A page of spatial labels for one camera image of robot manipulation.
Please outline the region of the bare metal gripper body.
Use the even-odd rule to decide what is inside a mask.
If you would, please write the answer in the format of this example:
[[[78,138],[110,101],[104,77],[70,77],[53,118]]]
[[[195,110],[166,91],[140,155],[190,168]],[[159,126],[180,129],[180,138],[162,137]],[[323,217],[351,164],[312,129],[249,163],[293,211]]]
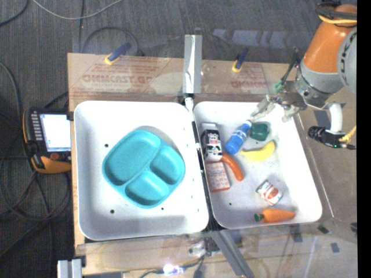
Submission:
[[[305,80],[279,80],[272,86],[271,100],[286,107],[306,109],[308,106],[323,108],[330,93],[324,93],[309,85]]]

